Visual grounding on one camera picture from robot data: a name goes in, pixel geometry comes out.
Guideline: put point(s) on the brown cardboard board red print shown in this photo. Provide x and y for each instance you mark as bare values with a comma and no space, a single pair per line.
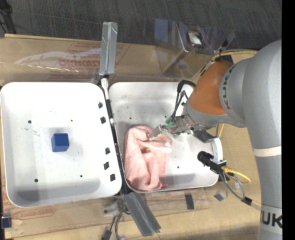
50,59

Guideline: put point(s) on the blue cube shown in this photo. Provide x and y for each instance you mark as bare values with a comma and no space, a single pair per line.
60,142

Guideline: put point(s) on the white plastic tray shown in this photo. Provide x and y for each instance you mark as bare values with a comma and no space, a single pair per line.
142,101
62,104

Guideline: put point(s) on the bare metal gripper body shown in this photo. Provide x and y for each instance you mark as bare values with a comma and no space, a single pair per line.
181,124

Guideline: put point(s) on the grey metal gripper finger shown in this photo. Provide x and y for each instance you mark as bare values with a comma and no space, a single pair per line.
157,132
169,138

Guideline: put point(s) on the pink towel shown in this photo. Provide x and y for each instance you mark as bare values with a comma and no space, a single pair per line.
142,164

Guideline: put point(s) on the black cylinder on white bracket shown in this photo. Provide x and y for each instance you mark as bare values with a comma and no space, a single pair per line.
208,160

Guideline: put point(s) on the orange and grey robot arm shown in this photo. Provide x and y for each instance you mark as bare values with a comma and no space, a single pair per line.
260,89

